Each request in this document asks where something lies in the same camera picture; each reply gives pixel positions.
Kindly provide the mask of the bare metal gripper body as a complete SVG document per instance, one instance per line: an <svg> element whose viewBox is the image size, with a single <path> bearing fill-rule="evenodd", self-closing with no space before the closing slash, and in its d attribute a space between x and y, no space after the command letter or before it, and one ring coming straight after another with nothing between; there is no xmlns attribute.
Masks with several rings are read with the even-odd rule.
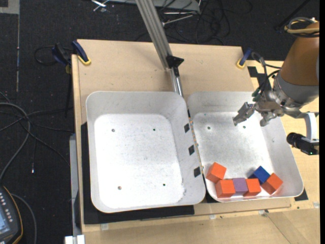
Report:
<svg viewBox="0 0 325 244"><path fill-rule="evenodd" d="M275 114L292 114L299 112L301 104L282 91L266 90L254 97L255 109L258 112Z"/></svg>

